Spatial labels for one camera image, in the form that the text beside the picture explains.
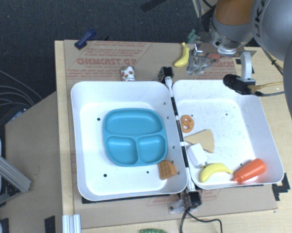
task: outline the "white tray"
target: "white tray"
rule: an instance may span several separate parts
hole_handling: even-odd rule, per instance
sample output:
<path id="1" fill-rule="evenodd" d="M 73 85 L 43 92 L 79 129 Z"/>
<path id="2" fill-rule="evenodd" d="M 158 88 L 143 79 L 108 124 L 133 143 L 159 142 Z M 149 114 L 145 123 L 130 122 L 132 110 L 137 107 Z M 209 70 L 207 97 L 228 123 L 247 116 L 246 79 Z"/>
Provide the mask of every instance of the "white tray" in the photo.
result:
<path id="1" fill-rule="evenodd" d="M 262 159 L 267 170 L 243 184 L 233 182 L 232 174 L 217 173 L 206 182 L 199 181 L 201 168 L 190 158 L 191 178 L 202 189 L 277 183 L 284 176 L 283 166 L 271 135 L 261 102 L 254 95 L 240 95 L 222 81 L 177 81 L 173 85 L 178 116 L 192 115 L 194 128 L 183 136 L 211 129 L 214 153 L 206 153 L 208 164 L 223 163 L 238 170 L 249 161 Z"/>
<path id="2" fill-rule="evenodd" d="M 192 115 L 190 133 L 211 129 L 215 150 L 207 153 L 208 163 L 224 163 L 237 170 L 241 164 L 261 158 L 267 171 L 242 185 L 277 183 L 284 170 L 277 153 L 260 100 L 240 95 L 222 81 L 177 81 L 173 85 L 178 115 Z M 159 82 L 80 82 L 71 90 L 75 132 L 77 179 L 81 195 L 92 201 L 179 193 L 187 185 L 177 125 L 169 91 Z M 164 122 L 168 151 L 177 175 L 161 180 L 158 165 L 125 167 L 108 158 L 102 123 L 114 109 L 144 108 L 158 113 Z M 191 179 L 202 189 L 239 186 L 232 175 L 217 173 L 205 183 L 199 181 L 200 168 L 188 158 Z"/>

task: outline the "brown toy waffle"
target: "brown toy waffle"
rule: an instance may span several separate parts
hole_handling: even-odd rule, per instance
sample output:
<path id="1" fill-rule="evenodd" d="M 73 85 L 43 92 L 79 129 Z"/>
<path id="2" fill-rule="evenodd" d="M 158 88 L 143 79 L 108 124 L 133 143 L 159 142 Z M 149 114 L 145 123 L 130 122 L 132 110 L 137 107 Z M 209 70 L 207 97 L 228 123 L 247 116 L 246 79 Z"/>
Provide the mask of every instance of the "brown toy waffle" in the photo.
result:
<path id="1" fill-rule="evenodd" d="M 160 179 L 165 180 L 176 174 L 176 169 L 172 162 L 168 160 L 163 160 L 159 162 L 158 165 L 159 165 Z"/>

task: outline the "blue divided tray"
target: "blue divided tray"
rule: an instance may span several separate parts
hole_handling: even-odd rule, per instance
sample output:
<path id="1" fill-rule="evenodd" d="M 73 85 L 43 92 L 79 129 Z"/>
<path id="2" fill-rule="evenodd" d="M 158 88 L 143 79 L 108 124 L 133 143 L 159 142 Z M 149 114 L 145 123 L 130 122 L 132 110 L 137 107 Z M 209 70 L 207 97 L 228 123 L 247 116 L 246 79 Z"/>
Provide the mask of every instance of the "blue divided tray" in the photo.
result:
<path id="1" fill-rule="evenodd" d="M 104 118 L 103 137 L 108 157 L 120 166 L 156 164 L 167 153 L 163 121 L 149 109 L 110 111 Z"/>

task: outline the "wooden table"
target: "wooden table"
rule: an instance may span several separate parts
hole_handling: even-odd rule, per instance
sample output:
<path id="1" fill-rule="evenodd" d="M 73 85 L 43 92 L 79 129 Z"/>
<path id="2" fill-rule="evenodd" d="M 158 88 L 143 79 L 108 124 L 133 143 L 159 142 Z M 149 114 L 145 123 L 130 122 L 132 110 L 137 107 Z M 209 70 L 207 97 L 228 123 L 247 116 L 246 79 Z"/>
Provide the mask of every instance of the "wooden table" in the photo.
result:
<path id="1" fill-rule="evenodd" d="M 255 74 L 252 78 L 256 79 L 257 84 L 278 82 L 282 76 L 271 65 L 269 59 L 264 55 L 260 48 L 248 48 L 256 50 L 257 53 L 252 58 Z M 66 90 L 65 77 L 65 49 L 64 41 L 55 42 L 55 61 L 57 79 L 57 101 L 59 116 L 59 137 L 60 137 L 60 159 L 61 159 L 61 182 L 62 182 L 62 204 L 63 214 L 73 215 L 73 184 L 71 169 L 71 154 L 69 141 L 69 122 L 68 122 L 68 96 Z M 272 86 L 264 90 L 265 93 L 272 93 L 281 90 L 281 86 Z M 287 173 L 290 190 L 288 193 L 280 194 L 280 201 L 277 202 L 276 210 L 248 212 L 240 214 L 212 216 L 202 219 L 219 218 L 223 224 L 224 232 L 249 232 L 262 233 L 273 232 L 292 233 L 292 120 L 287 108 L 284 95 L 261 98 L 261 103 L 266 114 L 276 147 L 282 160 L 284 171 Z M 139 232 L 141 229 L 156 228 L 169 233 L 179 231 L 180 220 L 165 220 L 149 223 L 137 223 L 120 226 L 109 226 L 92 229 L 83 229 L 83 233 L 114 233 L 114 232 Z M 218 222 L 200 223 L 194 219 L 186 219 L 183 226 L 184 232 L 220 232 Z"/>

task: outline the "brown pretzel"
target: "brown pretzel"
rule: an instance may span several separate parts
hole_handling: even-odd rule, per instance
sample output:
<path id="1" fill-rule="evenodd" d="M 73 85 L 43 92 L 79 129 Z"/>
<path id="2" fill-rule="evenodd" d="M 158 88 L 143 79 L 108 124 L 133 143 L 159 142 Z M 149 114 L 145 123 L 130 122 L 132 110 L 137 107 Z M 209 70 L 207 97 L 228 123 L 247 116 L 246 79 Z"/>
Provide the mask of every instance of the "brown pretzel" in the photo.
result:
<path id="1" fill-rule="evenodd" d="M 180 125 L 181 125 L 181 130 L 184 133 L 190 132 L 194 128 L 194 120 L 192 119 L 191 116 L 189 115 L 183 115 L 180 118 Z"/>

